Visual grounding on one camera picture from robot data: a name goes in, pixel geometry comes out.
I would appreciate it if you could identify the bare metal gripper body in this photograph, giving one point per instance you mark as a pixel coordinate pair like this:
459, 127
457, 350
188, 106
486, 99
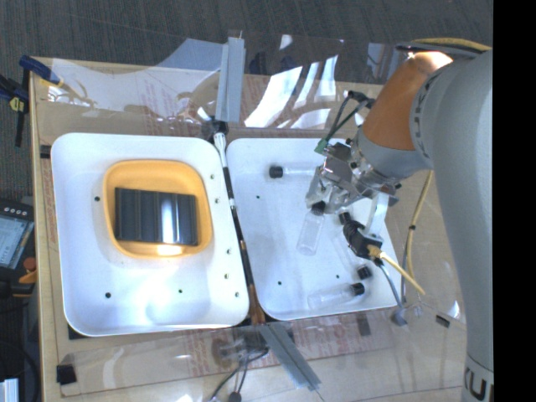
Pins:
339, 168

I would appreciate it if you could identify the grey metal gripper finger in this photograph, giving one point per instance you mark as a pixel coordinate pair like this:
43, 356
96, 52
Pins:
338, 202
314, 195

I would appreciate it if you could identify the clear plastic bottle black cap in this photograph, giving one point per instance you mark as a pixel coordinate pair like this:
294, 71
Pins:
310, 233
335, 296
276, 171
363, 272

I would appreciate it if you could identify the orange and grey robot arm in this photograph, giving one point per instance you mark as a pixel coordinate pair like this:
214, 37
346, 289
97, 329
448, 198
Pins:
460, 161

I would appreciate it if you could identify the white plastic tray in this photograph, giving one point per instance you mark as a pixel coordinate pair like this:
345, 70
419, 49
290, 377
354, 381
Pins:
268, 249
138, 300

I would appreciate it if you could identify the thin black and white rod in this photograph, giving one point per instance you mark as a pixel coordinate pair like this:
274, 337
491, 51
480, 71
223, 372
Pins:
235, 216

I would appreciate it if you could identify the brown cardboard board red print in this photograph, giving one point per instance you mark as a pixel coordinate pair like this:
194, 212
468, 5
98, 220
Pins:
268, 341

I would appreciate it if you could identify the yellow plate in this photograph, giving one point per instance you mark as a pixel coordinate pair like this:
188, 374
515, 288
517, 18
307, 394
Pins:
157, 172

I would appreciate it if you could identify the black ribbed tray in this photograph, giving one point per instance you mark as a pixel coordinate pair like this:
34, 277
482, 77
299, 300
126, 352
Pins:
138, 216

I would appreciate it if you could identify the black cylinder on white bracket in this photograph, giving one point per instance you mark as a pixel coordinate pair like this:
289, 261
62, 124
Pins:
362, 241

